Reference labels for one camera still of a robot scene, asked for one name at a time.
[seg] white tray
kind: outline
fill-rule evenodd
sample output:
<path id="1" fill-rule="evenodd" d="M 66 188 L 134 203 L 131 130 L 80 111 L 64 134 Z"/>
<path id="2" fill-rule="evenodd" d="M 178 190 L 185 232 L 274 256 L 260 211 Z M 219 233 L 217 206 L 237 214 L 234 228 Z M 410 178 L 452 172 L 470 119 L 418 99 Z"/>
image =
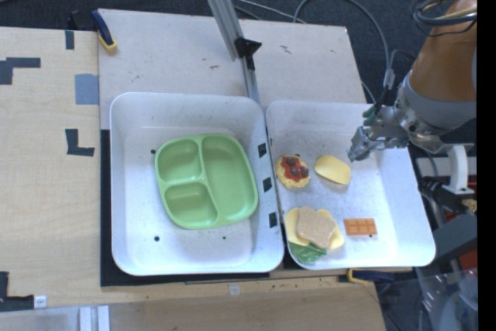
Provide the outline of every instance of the white tray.
<path id="1" fill-rule="evenodd" d="M 338 222 L 345 243 L 329 250 L 310 270 L 350 267 L 420 267 L 434 258 L 429 222 L 417 188 L 407 149 L 372 153 L 369 159 L 350 163 L 346 148 L 367 104 L 281 100 L 267 108 L 267 130 L 274 161 L 287 153 L 301 155 L 310 170 L 310 182 L 288 190 L 277 180 L 283 214 L 310 205 L 327 209 Z M 332 154 L 351 166 L 351 182 L 337 185 L 319 177 L 313 164 Z M 343 219 L 374 218 L 376 236 L 347 236 Z"/>
<path id="2" fill-rule="evenodd" d="M 112 255 L 127 274 L 229 274 L 272 271 L 284 241 L 267 147 L 264 112 L 246 97 L 125 93 L 110 108 Z M 259 205 L 248 219 L 211 229 L 182 229 L 167 216 L 154 154 L 168 140 L 225 133 L 243 146 Z M 264 180 L 272 188 L 266 191 Z"/>

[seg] orange chocolate bar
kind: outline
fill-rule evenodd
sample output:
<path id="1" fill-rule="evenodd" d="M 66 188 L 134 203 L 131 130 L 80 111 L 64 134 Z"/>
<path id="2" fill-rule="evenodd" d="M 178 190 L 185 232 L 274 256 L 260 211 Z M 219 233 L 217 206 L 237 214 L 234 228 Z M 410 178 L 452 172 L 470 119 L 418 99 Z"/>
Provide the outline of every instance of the orange chocolate bar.
<path id="1" fill-rule="evenodd" d="M 343 221 L 348 236 L 377 235 L 374 218 L 348 218 Z"/>

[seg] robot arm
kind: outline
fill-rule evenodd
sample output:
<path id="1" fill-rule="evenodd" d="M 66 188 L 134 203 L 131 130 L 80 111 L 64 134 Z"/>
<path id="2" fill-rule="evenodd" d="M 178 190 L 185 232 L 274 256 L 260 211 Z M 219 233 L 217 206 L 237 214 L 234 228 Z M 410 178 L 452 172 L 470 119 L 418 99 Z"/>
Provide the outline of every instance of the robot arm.
<path id="1" fill-rule="evenodd" d="M 437 4 L 425 2 L 415 12 Z M 477 0 L 456 0 L 443 16 L 429 21 L 434 27 L 400 84 L 394 104 L 379 101 L 363 114 L 363 126 L 348 149 L 351 161 L 408 143 L 450 155 L 453 145 L 440 137 L 476 118 Z"/>

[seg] green divided plate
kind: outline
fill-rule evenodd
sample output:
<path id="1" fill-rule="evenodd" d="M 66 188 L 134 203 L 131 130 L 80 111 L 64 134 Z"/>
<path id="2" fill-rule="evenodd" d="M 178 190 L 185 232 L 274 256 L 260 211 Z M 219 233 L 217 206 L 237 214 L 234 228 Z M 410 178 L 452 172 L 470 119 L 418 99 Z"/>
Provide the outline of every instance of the green divided plate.
<path id="1" fill-rule="evenodd" d="M 241 221 L 258 205 L 255 178 L 243 147 L 225 134 L 166 142 L 155 156 L 155 175 L 170 219 L 185 229 Z"/>

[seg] cheese slice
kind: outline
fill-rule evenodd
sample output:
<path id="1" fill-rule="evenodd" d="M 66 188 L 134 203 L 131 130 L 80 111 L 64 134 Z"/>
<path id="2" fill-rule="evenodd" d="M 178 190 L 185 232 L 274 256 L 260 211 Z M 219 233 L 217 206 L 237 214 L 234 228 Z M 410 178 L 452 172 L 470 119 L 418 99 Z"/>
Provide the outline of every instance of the cheese slice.
<path id="1" fill-rule="evenodd" d="M 315 172 L 337 184 L 348 185 L 351 180 L 351 168 L 344 161 L 331 155 L 323 155 L 314 164 Z"/>
<path id="2" fill-rule="evenodd" d="M 298 223 L 298 218 L 300 216 L 300 208 L 294 207 L 289 210 L 284 217 L 284 224 L 286 225 L 286 237 L 288 241 L 298 244 L 299 246 L 306 247 L 310 244 L 308 240 L 298 237 L 296 234 L 296 224 Z"/>

